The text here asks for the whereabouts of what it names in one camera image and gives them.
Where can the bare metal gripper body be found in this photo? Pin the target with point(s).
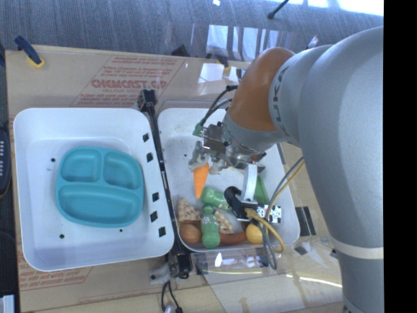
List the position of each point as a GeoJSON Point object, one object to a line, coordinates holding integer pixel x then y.
{"type": "Point", "coordinates": [215, 139]}

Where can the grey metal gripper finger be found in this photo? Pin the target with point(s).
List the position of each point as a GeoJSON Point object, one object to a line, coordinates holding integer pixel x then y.
{"type": "Point", "coordinates": [197, 156]}
{"type": "Point", "coordinates": [216, 167]}

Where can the orange toy carrot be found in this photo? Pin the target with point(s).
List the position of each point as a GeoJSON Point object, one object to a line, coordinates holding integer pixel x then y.
{"type": "Point", "coordinates": [200, 178]}

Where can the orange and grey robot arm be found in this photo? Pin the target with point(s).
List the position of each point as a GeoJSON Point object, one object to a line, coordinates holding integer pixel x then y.
{"type": "Point", "coordinates": [339, 135]}

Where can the white plastic tray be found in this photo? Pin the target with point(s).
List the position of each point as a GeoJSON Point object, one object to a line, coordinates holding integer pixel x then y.
{"type": "Point", "coordinates": [177, 155]}
{"type": "Point", "coordinates": [39, 129]}

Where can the green toy bottle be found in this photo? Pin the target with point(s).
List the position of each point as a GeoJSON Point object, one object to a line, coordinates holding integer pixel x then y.
{"type": "Point", "coordinates": [210, 231]}
{"type": "Point", "coordinates": [213, 197]}

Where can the thin black rod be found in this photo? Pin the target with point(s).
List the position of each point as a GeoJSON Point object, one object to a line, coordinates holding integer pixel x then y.
{"type": "Point", "coordinates": [163, 181]}

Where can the toy pizza slice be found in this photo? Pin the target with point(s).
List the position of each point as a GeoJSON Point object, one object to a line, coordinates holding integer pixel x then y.
{"type": "Point", "coordinates": [224, 223]}
{"type": "Point", "coordinates": [186, 211]}

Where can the brown toy bread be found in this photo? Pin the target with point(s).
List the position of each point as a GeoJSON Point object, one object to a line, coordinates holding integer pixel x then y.
{"type": "Point", "coordinates": [190, 233]}

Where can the brown toy sausage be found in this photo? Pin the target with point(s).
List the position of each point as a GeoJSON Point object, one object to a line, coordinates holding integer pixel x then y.
{"type": "Point", "coordinates": [233, 238]}

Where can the yellow toy lemon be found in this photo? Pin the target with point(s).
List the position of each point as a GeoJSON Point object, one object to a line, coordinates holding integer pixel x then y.
{"type": "Point", "coordinates": [253, 234]}

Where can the blue divided plate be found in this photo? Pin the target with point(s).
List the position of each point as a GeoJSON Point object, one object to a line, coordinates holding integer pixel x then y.
{"type": "Point", "coordinates": [97, 204]}

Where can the brown cardboard board, red print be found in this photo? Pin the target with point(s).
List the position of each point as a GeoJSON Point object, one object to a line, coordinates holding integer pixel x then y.
{"type": "Point", "coordinates": [97, 77]}

